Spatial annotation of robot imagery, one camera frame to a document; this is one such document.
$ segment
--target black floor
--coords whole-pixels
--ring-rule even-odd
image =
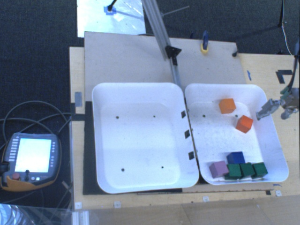
[[[166,15],[170,37],[201,38],[207,30],[211,40],[236,42],[241,53],[288,54],[281,28],[277,27],[282,0],[157,0],[163,13],[190,6]],[[83,46],[77,38],[76,0],[0,0],[0,118],[15,105],[30,101],[49,102],[70,112],[68,48]],[[299,37],[300,0],[286,0],[285,31],[292,49]],[[147,33],[152,33],[146,21]],[[40,119],[53,110],[24,106],[12,116]],[[58,131],[62,120],[48,122]],[[7,136],[24,126],[9,122]],[[63,162],[57,182],[33,193],[0,191],[0,203],[27,195],[12,204],[28,206],[67,206],[71,185],[68,129],[61,133]],[[0,146],[4,143],[0,135]]]

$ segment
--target blue cube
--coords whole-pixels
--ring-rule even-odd
[[[245,163],[243,152],[232,152],[227,155],[228,164],[243,164]]]

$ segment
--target green cube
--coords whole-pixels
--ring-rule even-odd
[[[264,175],[268,174],[267,168],[264,163],[252,164],[255,174],[252,178],[262,178]]]
[[[255,175],[255,172],[254,172],[254,169],[253,169],[251,163],[240,164],[240,171],[242,173],[242,177],[241,178],[245,178],[245,177],[248,177],[248,176]]]
[[[239,164],[227,164],[227,167],[229,173],[225,175],[225,180],[237,180],[241,178],[242,173]]]

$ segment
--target wooden block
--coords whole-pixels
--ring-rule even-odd
[[[254,172],[254,169],[253,169],[253,166],[251,163],[240,164],[240,171],[242,173],[241,178],[255,175],[255,172]]]
[[[235,128],[243,133],[247,133],[251,129],[252,124],[253,124],[253,119],[243,115],[238,120],[238,123]]]
[[[243,152],[232,152],[227,155],[227,161],[229,164],[242,164],[245,163]]]
[[[242,177],[239,164],[227,164],[229,173],[225,175],[225,180],[237,180]]]
[[[229,173],[225,161],[215,162],[210,165],[210,172],[213,178],[219,178]]]
[[[223,99],[219,103],[219,107],[220,107],[220,110],[221,110],[222,114],[232,113],[236,109],[234,100],[232,98]]]
[[[267,168],[264,163],[252,164],[255,174],[252,178],[262,178],[264,175],[268,174]]]

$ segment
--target wooden table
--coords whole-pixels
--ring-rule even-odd
[[[242,63],[246,82],[260,86],[265,91],[267,98],[279,99],[279,93],[286,84],[279,83],[276,71],[291,70],[293,57],[242,53],[239,53],[238,56]],[[70,82],[72,103],[75,102],[75,92],[81,92],[84,101],[84,71],[84,48],[71,47]],[[284,79],[288,83],[290,76],[284,76]],[[299,73],[297,73],[294,82],[294,87],[298,86]],[[278,184],[245,184],[242,188],[234,185],[223,187],[199,185],[184,190],[180,194],[83,195],[84,122],[72,121],[71,162],[73,164],[74,208],[75,210],[113,208],[115,201],[120,201],[122,207],[140,207],[203,202],[206,197],[210,201],[224,201],[276,196],[275,191],[272,191],[271,195],[266,195],[266,190],[280,190],[282,196],[300,195],[299,113],[292,114],[287,120],[282,120],[280,118],[282,111],[283,109],[279,109],[272,116],[289,167],[289,177],[286,181]],[[76,113],[85,113],[84,103],[82,106],[76,107]]]

